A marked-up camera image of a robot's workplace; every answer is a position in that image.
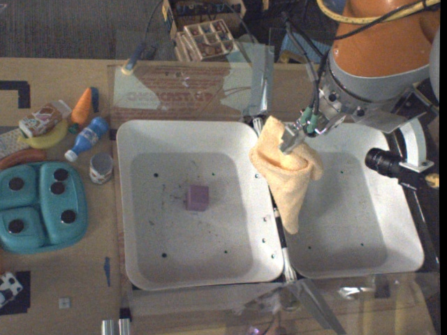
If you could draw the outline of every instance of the purple cube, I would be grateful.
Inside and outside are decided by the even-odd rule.
[[[209,203],[208,186],[189,185],[186,194],[186,209],[188,211],[205,211]]]

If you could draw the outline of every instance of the brown box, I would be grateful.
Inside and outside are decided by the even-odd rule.
[[[216,4],[214,7],[216,9],[225,8],[223,2],[226,2],[230,6],[240,6],[240,17],[244,17],[246,8],[242,0],[164,0],[162,6],[163,18],[168,28],[170,37],[175,40],[176,33],[178,31],[183,31],[183,27],[191,24],[199,24],[205,21],[219,20],[222,19],[227,24],[233,35],[238,36],[240,34],[240,18],[232,13],[213,13],[202,15],[183,15],[182,13],[177,13],[177,3],[182,2],[182,6],[186,9],[193,9],[200,3],[212,3]]]

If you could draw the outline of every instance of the towel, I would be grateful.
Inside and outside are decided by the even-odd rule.
[[[267,180],[277,204],[285,230],[298,232],[298,214],[310,180],[323,176],[323,162],[318,153],[305,142],[289,155],[279,150],[284,125],[269,117],[256,145],[250,150],[251,163]]]

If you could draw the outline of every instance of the bottle cap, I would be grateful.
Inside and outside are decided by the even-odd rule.
[[[73,163],[78,159],[78,155],[73,150],[68,150],[65,153],[65,159]]]

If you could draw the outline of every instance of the toy banana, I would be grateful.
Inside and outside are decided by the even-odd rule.
[[[26,142],[31,148],[34,149],[49,149],[64,139],[67,132],[68,122],[67,120],[63,119],[48,133],[38,137],[25,138],[19,136],[19,141]]]

